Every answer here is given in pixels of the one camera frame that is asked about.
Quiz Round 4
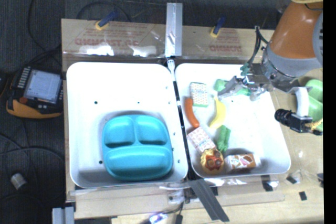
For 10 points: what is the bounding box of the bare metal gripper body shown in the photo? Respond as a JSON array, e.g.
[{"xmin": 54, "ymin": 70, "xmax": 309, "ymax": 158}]
[{"xmin": 243, "ymin": 62, "xmax": 300, "ymax": 93}]

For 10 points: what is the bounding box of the light green rounded toy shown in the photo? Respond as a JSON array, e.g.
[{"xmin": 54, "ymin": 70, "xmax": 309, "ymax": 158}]
[{"xmin": 213, "ymin": 79, "xmax": 252, "ymax": 97}]

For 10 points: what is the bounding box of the yellow banana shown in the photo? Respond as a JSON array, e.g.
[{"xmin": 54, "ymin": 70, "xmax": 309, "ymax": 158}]
[{"xmin": 208, "ymin": 95, "xmax": 227, "ymax": 130}]

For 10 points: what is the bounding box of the white plastic tray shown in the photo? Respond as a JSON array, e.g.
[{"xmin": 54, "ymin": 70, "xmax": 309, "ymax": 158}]
[
  {"xmin": 66, "ymin": 61, "xmax": 189, "ymax": 189},
  {"xmin": 174, "ymin": 62, "xmax": 292, "ymax": 179}
]

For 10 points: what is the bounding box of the white and green patterned carton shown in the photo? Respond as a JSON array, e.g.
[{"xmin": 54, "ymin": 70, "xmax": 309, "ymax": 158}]
[{"xmin": 189, "ymin": 82, "xmax": 209, "ymax": 108}]

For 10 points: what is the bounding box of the orange toy sausage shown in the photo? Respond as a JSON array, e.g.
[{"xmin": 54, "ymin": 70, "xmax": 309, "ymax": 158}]
[{"xmin": 184, "ymin": 97, "xmax": 201, "ymax": 129}]

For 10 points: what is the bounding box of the dark green toy vegetable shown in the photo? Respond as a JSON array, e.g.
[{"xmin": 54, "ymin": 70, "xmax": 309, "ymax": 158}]
[{"xmin": 216, "ymin": 125, "xmax": 232, "ymax": 153}]

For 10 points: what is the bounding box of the light green plastic bottle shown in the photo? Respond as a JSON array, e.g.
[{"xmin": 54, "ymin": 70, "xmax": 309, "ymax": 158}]
[{"xmin": 305, "ymin": 79, "xmax": 324, "ymax": 132}]

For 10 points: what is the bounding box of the white and red patterned carton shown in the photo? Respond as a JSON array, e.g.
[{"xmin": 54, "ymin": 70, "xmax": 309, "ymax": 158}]
[{"xmin": 186, "ymin": 126, "xmax": 217, "ymax": 153}]

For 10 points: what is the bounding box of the orange carton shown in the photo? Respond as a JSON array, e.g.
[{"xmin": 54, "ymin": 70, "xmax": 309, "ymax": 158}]
[{"xmin": 224, "ymin": 153, "xmax": 258, "ymax": 174}]

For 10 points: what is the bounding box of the yellow and red pizza slice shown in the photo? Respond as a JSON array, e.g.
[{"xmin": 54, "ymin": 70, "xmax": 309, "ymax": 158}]
[{"xmin": 199, "ymin": 148, "xmax": 225, "ymax": 175}]

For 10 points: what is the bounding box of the brown cardboard board red print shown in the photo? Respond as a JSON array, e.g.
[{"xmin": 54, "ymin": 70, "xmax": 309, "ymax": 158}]
[{"xmin": 60, "ymin": 18, "xmax": 324, "ymax": 220}]

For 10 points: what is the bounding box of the blue divided plate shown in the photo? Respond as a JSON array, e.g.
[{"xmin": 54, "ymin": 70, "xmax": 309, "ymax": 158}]
[{"xmin": 101, "ymin": 114, "xmax": 174, "ymax": 182}]

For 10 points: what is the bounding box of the small grey metal can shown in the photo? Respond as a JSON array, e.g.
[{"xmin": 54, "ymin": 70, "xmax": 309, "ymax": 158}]
[{"xmin": 10, "ymin": 172, "xmax": 28, "ymax": 190}]

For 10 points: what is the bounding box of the black cylinder on white bracket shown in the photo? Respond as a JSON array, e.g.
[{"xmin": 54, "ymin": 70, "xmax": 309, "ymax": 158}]
[{"xmin": 274, "ymin": 86, "xmax": 314, "ymax": 134}]

